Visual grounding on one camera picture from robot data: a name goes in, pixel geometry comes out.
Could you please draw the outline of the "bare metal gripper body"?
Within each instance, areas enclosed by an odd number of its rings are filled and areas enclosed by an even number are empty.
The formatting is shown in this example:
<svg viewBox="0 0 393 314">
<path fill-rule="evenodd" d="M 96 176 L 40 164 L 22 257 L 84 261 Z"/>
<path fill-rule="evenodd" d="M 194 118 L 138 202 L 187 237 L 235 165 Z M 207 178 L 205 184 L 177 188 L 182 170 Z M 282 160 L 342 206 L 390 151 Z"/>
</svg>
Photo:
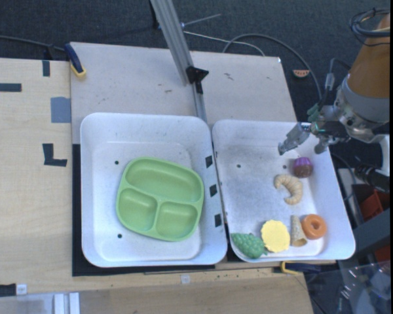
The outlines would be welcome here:
<svg viewBox="0 0 393 314">
<path fill-rule="evenodd" d="M 339 90 L 331 105 L 322 102 L 310 108 L 310 131 L 321 143 L 345 142 L 356 139 L 378 143 L 383 136 L 377 128 L 390 120 L 390 99 Z"/>
</svg>

